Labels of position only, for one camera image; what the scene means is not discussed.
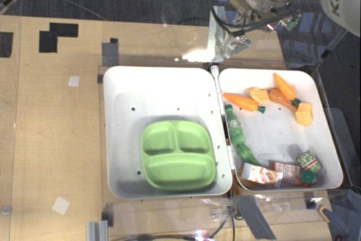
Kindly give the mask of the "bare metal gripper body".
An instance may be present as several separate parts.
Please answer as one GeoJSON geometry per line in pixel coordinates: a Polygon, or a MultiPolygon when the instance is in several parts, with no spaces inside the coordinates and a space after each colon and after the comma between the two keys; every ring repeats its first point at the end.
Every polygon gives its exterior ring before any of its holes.
{"type": "Polygon", "coordinates": [[[258,15],[269,14],[279,8],[286,6],[288,1],[276,0],[228,0],[231,6],[239,13],[253,11],[258,15]]]}

